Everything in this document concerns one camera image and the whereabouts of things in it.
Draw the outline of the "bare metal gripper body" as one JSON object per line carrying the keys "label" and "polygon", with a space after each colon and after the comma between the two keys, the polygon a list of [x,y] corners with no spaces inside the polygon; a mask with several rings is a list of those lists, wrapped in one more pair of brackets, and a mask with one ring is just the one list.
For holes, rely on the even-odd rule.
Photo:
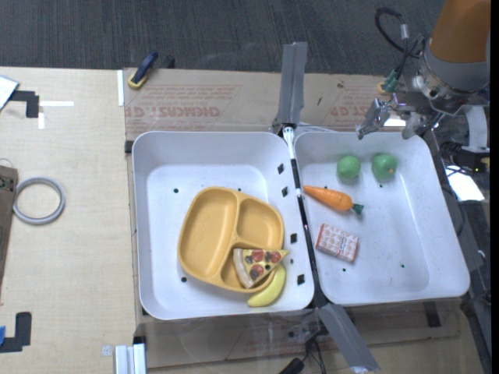
{"label": "bare metal gripper body", "polygon": [[431,75],[418,74],[401,77],[391,106],[404,120],[407,114],[414,111],[420,114],[440,112],[443,115],[463,115],[465,106],[486,107],[488,104],[484,93],[457,90]]}

